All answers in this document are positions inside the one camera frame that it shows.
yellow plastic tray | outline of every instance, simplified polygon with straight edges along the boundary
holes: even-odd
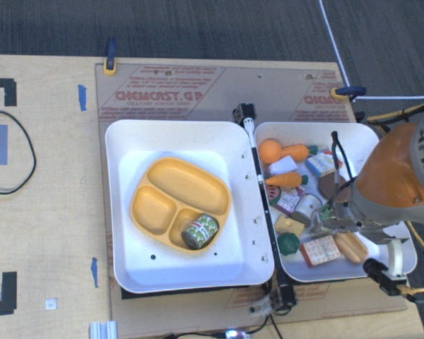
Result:
[[[198,253],[217,239],[230,207],[230,190],[219,178],[187,161],[164,157],[144,173],[132,196],[130,213],[135,225],[154,239]],[[204,247],[193,250],[181,233],[202,213],[218,221],[218,232]]]

small box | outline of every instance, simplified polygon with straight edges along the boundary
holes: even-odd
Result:
[[[277,174],[283,174],[287,172],[292,172],[297,169],[297,163],[292,159],[291,156],[287,155],[280,160],[272,163],[267,167],[265,177],[276,176]]]
[[[323,150],[317,155],[313,155],[306,159],[306,167],[316,176],[320,178],[328,173],[334,172],[333,153],[330,150]],[[342,166],[342,162],[338,160],[339,167]]]
[[[341,257],[341,252],[331,235],[301,244],[300,251],[310,268]]]

white cable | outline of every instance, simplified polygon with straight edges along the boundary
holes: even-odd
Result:
[[[319,0],[319,5],[320,5],[320,10],[322,11],[322,16],[324,17],[324,20],[325,20],[326,29],[328,30],[328,34],[330,36],[331,43],[333,45],[334,54],[336,55],[336,58],[338,59],[338,65],[342,73],[344,84],[346,84],[346,87],[348,87],[350,86],[350,83],[348,82],[346,70],[344,69],[344,65],[341,60],[341,55],[339,54],[338,47],[334,40],[333,32],[331,31],[331,27],[328,22],[328,18],[326,16],[325,8],[324,8],[324,4],[322,3],[322,0]],[[370,97],[370,96],[363,95],[360,97],[356,97],[353,101],[355,100],[424,100],[424,95],[411,96],[411,97],[394,97],[394,96],[393,97],[389,97],[389,96],[388,97]]]
[[[326,17],[325,8],[322,3],[322,0],[319,0],[320,9],[322,10],[322,15],[325,20],[326,29],[328,30],[328,34],[330,35],[331,43],[333,45],[334,53],[336,54],[336,58],[338,59],[338,65],[342,73],[342,78],[344,79],[344,84],[346,84],[346,87],[350,86],[350,83],[347,79],[346,70],[344,69],[344,65],[342,64],[341,55],[339,54],[338,47],[336,46],[336,42],[334,41],[334,36],[330,28],[330,24],[328,22],[328,18]]]
[[[361,97],[356,97],[354,100],[424,100],[424,95],[416,95],[411,97],[370,97],[369,95],[362,95]]]

gray carpet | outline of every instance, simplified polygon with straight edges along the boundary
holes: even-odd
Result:
[[[424,0],[323,2],[352,85],[424,95]],[[120,57],[336,61],[318,0],[0,0],[0,54],[102,56],[111,35]],[[418,103],[354,109],[370,116]],[[418,255],[414,287],[424,286],[419,246]]]

wooden table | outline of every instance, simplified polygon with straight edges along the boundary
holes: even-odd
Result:
[[[32,179],[19,192],[0,196],[0,290],[3,272],[17,272],[18,278],[17,309],[0,316],[0,339],[87,338],[90,323],[112,318],[103,264],[107,249],[95,84],[95,65],[101,62],[96,57],[0,56],[0,78],[13,78],[18,96],[17,106],[4,107],[0,89],[0,109],[24,125],[37,155]],[[78,85],[86,88],[85,111],[78,102]],[[28,173],[31,156],[16,125],[7,117],[0,117],[0,124],[8,125],[10,137],[0,186],[13,186]],[[93,258],[98,262],[98,287],[91,271]],[[57,299],[56,310],[46,309],[51,298]],[[286,323],[280,329],[285,338],[424,338],[416,306],[406,307],[386,314]],[[253,338],[277,336],[268,326]]]

